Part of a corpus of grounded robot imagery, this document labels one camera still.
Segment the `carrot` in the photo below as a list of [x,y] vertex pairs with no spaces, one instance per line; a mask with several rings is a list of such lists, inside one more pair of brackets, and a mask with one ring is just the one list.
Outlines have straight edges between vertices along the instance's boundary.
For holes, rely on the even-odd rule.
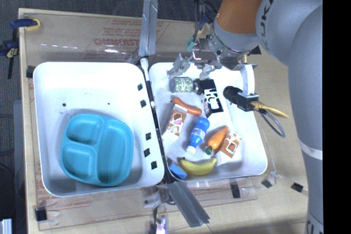
[[229,130],[228,126],[216,132],[207,142],[207,147],[205,149],[206,154],[211,155],[212,150],[216,150],[223,142],[227,132]]

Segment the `yellow clamp handle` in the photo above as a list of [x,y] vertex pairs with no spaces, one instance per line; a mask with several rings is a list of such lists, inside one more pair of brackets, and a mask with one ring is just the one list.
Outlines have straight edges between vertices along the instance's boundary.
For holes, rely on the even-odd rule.
[[254,110],[265,109],[265,110],[269,111],[270,113],[272,113],[275,116],[289,118],[288,114],[286,114],[286,113],[284,113],[284,112],[282,112],[282,111],[280,111],[278,109],[275,109],[274,107],[265,105],[265,104],[263,104],[262,102],[260,102],[258,100],[257,101],[251,101],[251,105],[253,106]]

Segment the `yellow banana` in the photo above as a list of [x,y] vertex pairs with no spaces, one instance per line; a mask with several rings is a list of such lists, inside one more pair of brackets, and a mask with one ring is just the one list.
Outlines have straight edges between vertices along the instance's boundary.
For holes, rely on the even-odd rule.
[[191,161],[181,159],[180,166],[191,175],[206,175],[210,173],[217,163],[217,158],[212,158],[209,162],[203,164],[196,164]]

